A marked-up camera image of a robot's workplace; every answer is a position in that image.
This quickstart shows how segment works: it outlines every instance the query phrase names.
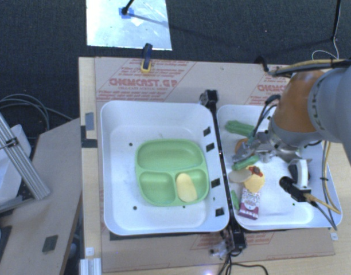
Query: white cable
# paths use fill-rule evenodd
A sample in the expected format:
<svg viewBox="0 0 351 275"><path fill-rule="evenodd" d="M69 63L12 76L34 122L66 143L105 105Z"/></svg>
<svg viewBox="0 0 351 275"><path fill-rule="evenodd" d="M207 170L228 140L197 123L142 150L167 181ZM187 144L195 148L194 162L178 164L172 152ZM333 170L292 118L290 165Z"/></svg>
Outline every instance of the white cable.
<svg viewBox="0 0 351 275"><path fill-rule="evenodd" d="M333 44L334 44L334 47L335 47L335 51L336 51L336 56L330 52L327 52L325 50L316 50L312 53L312 60L314 60L314 55L316 53L326 53L328 55L330 55L331 57L335 58L335 59L339 59L340 58L340 55L339 55L339 52L338 52L338 48L337 48L337 45L336 45L336 34L337 34L337 29L338 29L338 23L340 21L340 14L341 14L341 5L339 5L339 8L338 8L338 16L337 16L337 24L336 24L336 28L335 28L335 32L334 32L334 36L332 38L332 41L333 41Z"/></svg>

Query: yellow clip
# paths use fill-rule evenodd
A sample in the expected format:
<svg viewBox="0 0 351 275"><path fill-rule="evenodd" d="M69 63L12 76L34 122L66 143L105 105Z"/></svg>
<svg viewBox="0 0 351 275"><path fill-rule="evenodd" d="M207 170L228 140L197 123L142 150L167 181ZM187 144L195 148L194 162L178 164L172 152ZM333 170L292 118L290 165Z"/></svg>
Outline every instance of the yellow clip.
<svg viewBox="0 0 351 275"><path fill-rule="evenodd" d="M141 62L141 72L142 73L149 73L150 69L151 69L151 62L149 62L149 65L148 65L147 69L145 69L143 67L144 63L145 63L145 59L143 59L142 62Z"/></svg>

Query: cardboard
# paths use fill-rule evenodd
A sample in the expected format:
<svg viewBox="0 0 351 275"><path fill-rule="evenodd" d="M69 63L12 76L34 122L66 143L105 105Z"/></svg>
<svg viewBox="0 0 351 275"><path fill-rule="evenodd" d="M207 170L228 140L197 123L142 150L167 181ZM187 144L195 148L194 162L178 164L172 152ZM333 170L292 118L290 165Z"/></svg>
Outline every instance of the cardboard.
<svg viewBox="0 0 351 275"><path fill-rule="evenodd" d="M264 73L262 66L252 64L152 60L151 72L143 74L140 72L140 63L140 59L133 58L95 59L96 115L110 100L197 103L198 97L206 89L217 89L218 107L225 104L262 105L268 96L281 93L288 80L283 77L272 78ZM97 133L99 132L100 121L97 117ZM210 256L209 253L210 248L221 241L219 233L148 238L116 237L116 240L111 240L103 222L101 171L99 162L104 273L220 264L219 258ZM235 261L334 254L327 229L258 232L248 233L245 237L248 247Z"/></svg>

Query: wooden table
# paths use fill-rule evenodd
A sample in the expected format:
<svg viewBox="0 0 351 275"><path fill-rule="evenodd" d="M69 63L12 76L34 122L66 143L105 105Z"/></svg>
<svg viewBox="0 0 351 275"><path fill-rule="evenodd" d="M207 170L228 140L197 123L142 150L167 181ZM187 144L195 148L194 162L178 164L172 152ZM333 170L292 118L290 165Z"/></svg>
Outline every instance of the wooden table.
<svg viewBox="0 0 351 275"><path fill-rule="evenodd" d="M94 58L80 58L80 106L81 125L85 126L85 115L93 112L95 116L95 62ZM97 139L96 127L86 131L87 139ZM84 209L84 244L92 247L93 253L85 254L86 259L101 257L100 210L99 210L99 178L98 150L82 149L83 160L83 209ZM329 156L331 174L339 196L343 219L338 226L338 241L334 241L336 254L327 257L307 257L286 260L258 262L263 264L270 274L351 274L351 167L342 145L333 144ZM154 274L217 274L220 265L192 266L184 268L168 268L155 270L139 270L129 272L138 275ZM232 274L262 274L260 269L234 266Z"/></svg>

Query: metal frame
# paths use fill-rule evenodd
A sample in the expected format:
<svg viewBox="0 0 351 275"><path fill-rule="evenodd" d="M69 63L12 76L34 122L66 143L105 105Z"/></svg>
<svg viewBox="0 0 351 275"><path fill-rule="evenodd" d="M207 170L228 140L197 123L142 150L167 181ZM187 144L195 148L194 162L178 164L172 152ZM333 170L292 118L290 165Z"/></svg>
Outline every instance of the metal frame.
<svg viewBox="0 0 351 275"><path fill-rule="evenodd" d="M36 200L41 200L49 195L50 190L40 179L30 159L25 155L17 138L13 135L9 125L0 113L0 150L4 149L7 156L21 175L22 180ZM0 205L0 212L16 207L24 202L18 198Z"/></svg>

